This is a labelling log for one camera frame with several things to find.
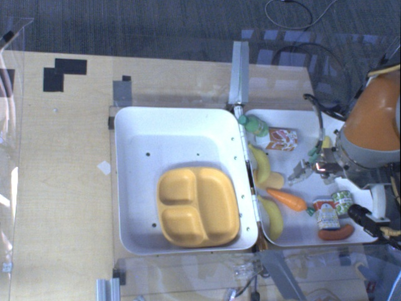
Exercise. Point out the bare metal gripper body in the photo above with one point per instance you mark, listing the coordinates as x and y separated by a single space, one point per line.
330 165

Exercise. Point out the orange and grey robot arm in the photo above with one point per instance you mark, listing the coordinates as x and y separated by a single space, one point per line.
372 114

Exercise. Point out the yellow banana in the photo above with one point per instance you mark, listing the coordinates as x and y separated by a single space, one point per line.
263 163
274 218

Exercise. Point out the small yellow toy piece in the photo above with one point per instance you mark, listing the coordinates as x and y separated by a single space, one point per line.
326 142

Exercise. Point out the yellow bread piece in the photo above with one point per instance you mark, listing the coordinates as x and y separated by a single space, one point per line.
275 180

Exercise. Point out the black cylinder on white bracket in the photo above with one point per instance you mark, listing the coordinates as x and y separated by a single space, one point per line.
365 216

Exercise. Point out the red sausage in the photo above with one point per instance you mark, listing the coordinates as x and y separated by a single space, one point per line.
335 234

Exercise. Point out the white plastic tray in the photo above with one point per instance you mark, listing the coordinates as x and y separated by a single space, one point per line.
297 230
141 183

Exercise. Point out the orange carrot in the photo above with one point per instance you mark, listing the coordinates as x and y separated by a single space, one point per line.
286 199

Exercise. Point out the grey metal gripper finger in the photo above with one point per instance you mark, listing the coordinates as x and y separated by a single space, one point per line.
296 177
302 165

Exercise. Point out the green and white can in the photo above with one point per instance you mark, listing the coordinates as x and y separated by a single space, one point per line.
343 201

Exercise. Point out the orange and white carton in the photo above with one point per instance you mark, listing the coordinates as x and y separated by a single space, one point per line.
282 139

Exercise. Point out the yellow divided plate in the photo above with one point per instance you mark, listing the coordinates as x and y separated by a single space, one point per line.
200 209

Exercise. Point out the green plastic bottle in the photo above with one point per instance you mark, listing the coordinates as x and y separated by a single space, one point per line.
257 126

